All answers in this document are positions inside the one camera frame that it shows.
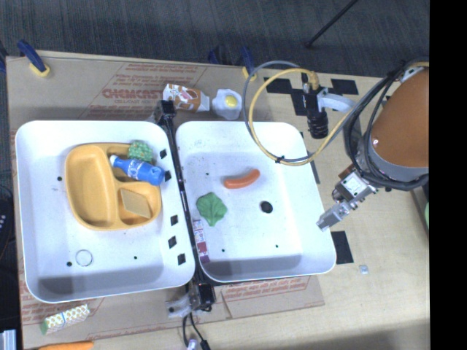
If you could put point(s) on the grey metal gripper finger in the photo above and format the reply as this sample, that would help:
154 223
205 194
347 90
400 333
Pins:
333 217

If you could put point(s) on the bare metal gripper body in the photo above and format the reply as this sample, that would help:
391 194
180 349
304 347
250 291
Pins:
353 187

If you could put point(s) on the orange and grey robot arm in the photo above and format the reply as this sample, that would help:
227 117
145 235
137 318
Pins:
401 122

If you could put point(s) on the small white square piece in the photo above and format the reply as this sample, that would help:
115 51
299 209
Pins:
363 269

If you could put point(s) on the white plastic tray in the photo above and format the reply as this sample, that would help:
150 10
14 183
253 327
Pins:
277 195
47 195

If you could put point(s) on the small black oval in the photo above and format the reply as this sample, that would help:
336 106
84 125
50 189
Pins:
266 207

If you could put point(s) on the pale green round object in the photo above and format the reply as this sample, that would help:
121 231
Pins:
427 215

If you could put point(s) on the orange sausage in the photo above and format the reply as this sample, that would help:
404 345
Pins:
241 179

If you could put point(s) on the green lettuce leaf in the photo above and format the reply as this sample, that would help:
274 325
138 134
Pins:
211 208

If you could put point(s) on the white and maroon packet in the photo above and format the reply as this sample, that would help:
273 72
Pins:
200 241

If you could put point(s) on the white fried egg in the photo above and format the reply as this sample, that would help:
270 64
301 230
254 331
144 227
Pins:
228 104

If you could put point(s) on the brown and white carton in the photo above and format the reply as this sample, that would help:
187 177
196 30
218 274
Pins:
188 98

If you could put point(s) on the tan square biscuit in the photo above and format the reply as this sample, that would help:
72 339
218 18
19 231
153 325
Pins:
135 202

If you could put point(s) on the blue bottle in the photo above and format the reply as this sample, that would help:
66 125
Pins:
140 170

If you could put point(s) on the green grapes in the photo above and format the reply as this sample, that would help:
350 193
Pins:
140 151

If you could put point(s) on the orange divided plate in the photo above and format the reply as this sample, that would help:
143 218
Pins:
87 188

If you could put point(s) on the brown cardboard board red print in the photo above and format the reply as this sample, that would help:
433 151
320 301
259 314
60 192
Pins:
109 82

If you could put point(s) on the green and white patterned box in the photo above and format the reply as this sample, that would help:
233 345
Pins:
65 319

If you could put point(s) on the black cylinder on white bracket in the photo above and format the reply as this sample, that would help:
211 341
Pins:
316 120

